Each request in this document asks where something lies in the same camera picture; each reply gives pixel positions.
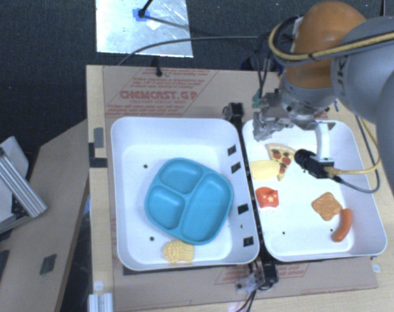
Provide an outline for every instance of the blue plate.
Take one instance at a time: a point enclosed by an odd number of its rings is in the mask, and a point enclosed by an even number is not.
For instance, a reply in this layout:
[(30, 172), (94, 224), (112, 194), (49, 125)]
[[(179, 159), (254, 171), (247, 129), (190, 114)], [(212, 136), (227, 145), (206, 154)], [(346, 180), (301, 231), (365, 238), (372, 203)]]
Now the blue plate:
[(172, 159), (158, 171), (145, 199), (148, 218), (167, 233), (194, 245), (213, 240), (230, 211), (233, 189), (212, 169)]

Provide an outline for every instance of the white tray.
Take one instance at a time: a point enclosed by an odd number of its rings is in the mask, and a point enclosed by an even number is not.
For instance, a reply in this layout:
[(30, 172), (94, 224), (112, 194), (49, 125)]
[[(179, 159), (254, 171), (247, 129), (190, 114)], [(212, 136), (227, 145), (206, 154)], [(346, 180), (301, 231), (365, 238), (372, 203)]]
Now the white tray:
[[(256, 258), (259, 240), (239, 136), (229, 122), (125, 117), (112, 125), (111, 144), (118, 256), (126, 267), (153, 270), (234, 265)], [(148, 220), (144, 200), (160, 167), (176, 157), (199, 162), (223, 175), (233, 187), (234, 199), (218, 236), (194, 247), (192, 263), (173, 266), (164, 259), (163, 247), (176, 238)], [(236, 164), (240, 168), (232, 173)]]
[[(243, 135), (248, 160), (270, 159), (266, 143), (285, 144), (298, 149), (317, 152), (314, 131), (303, 131), (294, 126), (275, 132), (272, 138), (257, 142), (253, 137), (252, 120), (244, 125)], [(329, 131), (330, 156), (335, 167), (362, 169), (360, 155), (351, 130), (341, 122)], [(369, 189), (366, 175), (342, 175), (345, 181)], [(253, 179), (254, 189), (270, 187), (278, 190), (277, 208), (260, 208), (259, 217), (265, 245), (272, 256), (281, 261), (305, 261), (359, 255), (377, 255), (386, 247), (386, 235), (371, 194), (358, 192), (329, 179), (316, 179), (293, 161), (282, 181)], [(331, 239), (337, 230), (339, 215), (324, 221), (311, 203), (325, 192), (331, 192), (343, 208), (352, 210), (352, 227), (342, 242)]]

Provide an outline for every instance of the black connector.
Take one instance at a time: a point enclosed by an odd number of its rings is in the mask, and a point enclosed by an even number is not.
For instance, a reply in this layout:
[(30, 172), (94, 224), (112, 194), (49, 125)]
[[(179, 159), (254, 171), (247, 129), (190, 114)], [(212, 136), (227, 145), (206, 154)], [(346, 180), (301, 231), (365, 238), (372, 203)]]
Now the black connector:
[(326, 166), (333, 166), (334, 162), (319, 162), (317, 159), (311, 158), (315, 154), (305, 149), (298, 150), (295, 155), (295, 161), (313, 177), (318, 179), (329, 178), (328, 172), (324, 170)]

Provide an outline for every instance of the black carpet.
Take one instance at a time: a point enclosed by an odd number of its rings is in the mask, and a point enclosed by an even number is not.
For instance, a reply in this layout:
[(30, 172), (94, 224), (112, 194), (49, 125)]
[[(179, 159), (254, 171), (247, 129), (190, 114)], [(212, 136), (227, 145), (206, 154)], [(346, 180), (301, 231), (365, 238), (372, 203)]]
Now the black carpet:
[[(186, 0), (191, 36), (258, 35), (322, 0)], [(340, 0), (367, 18), (381, 0)], [(95, 0), (0, 0), (0, 141), (15, 135), (31, 152), (86, 118), (85, 66), (117, 64), (96, 53)], [(394, 15), (394, 0), (387, 0)], [(251, 42), (193, 43), (194, 58), (162, 66), (236, 70)], [(146, 66), (151, 57), (128, 65)]]

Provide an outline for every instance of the toy pizza slice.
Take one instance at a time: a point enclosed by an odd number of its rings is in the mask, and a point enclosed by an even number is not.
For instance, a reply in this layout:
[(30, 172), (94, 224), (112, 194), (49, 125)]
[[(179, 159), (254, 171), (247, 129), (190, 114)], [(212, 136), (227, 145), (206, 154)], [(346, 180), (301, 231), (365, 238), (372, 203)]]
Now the toy pizza slice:
[(278, 181), (283, 179), (288, 166), (294, 159), (295, 149), (286, 146), (285, 144), (270, 143), (267, 144), (270, 159), (280, 164), (280, 173), (278, 174)]

